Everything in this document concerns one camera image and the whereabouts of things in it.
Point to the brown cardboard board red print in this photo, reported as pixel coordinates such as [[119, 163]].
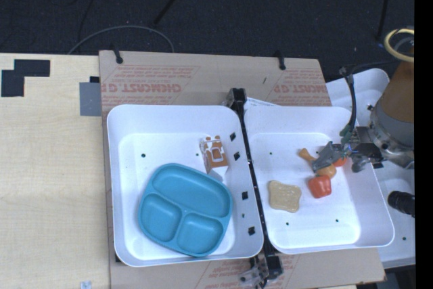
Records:
[[209, 78]]

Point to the red tomato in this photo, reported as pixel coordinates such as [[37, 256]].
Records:
[[340, 161]]

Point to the thin black and white rod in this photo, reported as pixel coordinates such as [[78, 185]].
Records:
[[252, 176]]

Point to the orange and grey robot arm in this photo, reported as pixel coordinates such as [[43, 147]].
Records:
[[400, 94]]

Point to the orange and white carton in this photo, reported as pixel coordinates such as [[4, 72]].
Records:
[[214, 159]]

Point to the orange chicken drumstick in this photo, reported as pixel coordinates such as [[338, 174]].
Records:
[[327, 172]]

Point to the black cylinder on white bracket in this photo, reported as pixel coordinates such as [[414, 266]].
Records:
[[402, 202]]

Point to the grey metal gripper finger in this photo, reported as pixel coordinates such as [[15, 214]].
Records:
[[359, 164], [326, 157]]

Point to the beige bread slice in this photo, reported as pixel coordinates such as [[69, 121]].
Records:
[[284, 196]]

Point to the red bell pepper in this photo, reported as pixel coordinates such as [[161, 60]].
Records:
[[319, 187]]

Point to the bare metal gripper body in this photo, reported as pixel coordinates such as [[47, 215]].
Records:
[[368, 145]]

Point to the blue divided plate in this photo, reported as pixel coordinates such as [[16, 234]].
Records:
[[182, 210]]

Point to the white plastic tray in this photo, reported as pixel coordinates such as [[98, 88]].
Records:
[[169, 142], [321, 226]]

